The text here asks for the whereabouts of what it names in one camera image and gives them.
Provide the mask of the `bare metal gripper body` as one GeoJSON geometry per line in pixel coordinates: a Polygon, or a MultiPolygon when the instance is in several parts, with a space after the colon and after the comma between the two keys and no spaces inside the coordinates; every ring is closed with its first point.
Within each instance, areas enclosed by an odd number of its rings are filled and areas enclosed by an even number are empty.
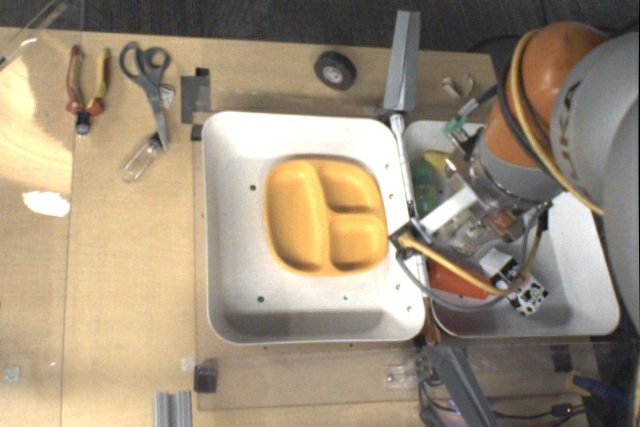
{"type": "Polygon", "coordinates": [[[519,239],[525,214],[544,201],[544,173],[498,158],[488,148],[471,153],[454,149],[449,162],[451,175],[475,195],[468,208],[471,215],[496,237],[519,239]]]}

